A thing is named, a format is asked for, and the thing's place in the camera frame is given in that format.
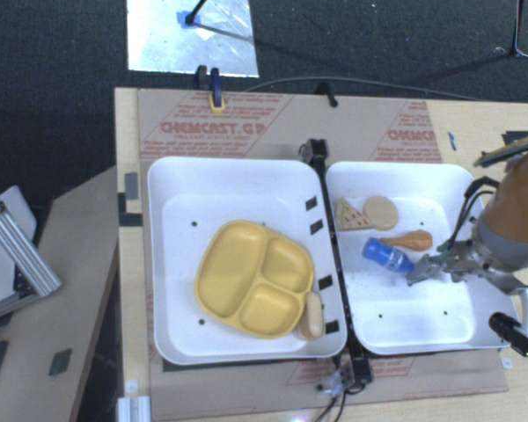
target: blue toy bottle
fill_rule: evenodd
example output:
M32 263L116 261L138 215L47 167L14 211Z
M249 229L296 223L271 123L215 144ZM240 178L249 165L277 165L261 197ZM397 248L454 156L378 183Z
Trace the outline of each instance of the blue toy bottle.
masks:
M414 264L405 252L384 244L375 237L368 239L363 247L362 255L390 271L407 273L414 270Z

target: black floor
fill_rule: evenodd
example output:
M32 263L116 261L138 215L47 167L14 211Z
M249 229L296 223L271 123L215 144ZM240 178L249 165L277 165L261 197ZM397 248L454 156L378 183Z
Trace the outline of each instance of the black floor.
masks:
M225 89L342 76L528 102L528 60L507 54L516 0L249 2L260 79L225 78ZM127 70L126 15L126 0L0 0L0 192L19 185L38 207L113 165L114 87L192 86L191 76ZM528 53L528 0L520 47ZM438 97L332 85L338 94ZM113 360L100 348L99 367Z

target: metal plate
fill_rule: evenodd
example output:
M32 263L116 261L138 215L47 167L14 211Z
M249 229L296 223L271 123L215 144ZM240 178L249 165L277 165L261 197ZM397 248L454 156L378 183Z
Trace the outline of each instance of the metal plate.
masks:
M258 77L248 0L208 0L196 26L180 23L199 0L127 0L130 70Z

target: toy pizza slice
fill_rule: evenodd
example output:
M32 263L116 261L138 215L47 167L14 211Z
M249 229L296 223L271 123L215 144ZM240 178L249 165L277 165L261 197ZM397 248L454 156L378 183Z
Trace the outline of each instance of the toy pizza slice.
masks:
M342 198L336 202L334 209L334 223L339 230L345 229L373 229L374 225L365 215L352 207L346 199Z

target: yellow plate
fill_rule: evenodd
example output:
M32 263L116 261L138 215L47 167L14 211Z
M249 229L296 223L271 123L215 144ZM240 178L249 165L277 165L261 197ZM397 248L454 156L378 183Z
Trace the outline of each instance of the yellow plate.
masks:
M307 251L258 223L227 222L195 277L195 298L216 319L262 338L289 333L313 283Z

